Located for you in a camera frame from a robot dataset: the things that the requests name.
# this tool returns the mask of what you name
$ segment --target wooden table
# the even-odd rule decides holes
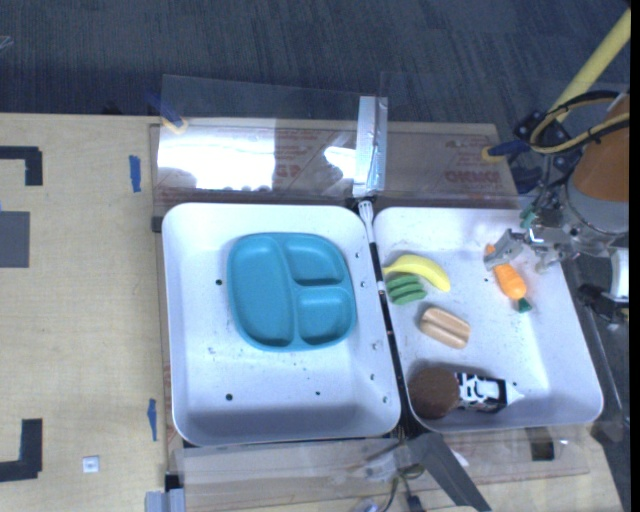
[[[21,420],[43,420],[37,479],[0,483],[0,510],[144,510],[168,457],[149,129],[155,117],[0,115],[0,146],[37,146],[44,183],[0,160],[3,211],[30,212],[29,268],[0,268],[0,462],[19,457]],[[134,192],[129,156],[141,163]],[[156,400],[157,440],[147,417]],[[617,511],[600,445],[588,473],[479,485],[494,510]],[[98,472],[83,458],[99,456]],[[452,506],[420,493],[429,510]],[[350,510],[357,500],[276,507]],[[406,510],[398,498],[390,509]]]

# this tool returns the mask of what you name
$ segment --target banana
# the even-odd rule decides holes
[[[448,292],[451,289],[451,281],[449,281],[449,276],[444,269],[435,261],[424,256],[403,254],[391,265],[382,268],[384,275],[391,272],[417,274],[443,292]]]

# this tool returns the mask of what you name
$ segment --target toy carrot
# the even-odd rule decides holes
[[[491,254],[495,251],[495,247],[491,244],[487,244],[487,254]],[[502,292],[511,300],[516,301],[518,305],[519,313],[526,313],[530,311],[531,304],[524,298],[527,293],[527,285],[524,279],[516,272],[508,263],[496,265],[493,267],[493,272],[498,280],[498,285]]]

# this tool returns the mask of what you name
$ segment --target carrot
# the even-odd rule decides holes
[[[495,247],[491,244],[487,244],[487,254],[491,254],[495,251]],[[493,272],[498,280],[498,285],[502,292],[512,300],[523,299],[527,293],[527,285],[524,279],[516,272],[511,265],[503,263],[493,267]]]

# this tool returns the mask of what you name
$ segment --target gray square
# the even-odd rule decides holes
[[[29,267],[29,212],[0,212],[0,268]]]

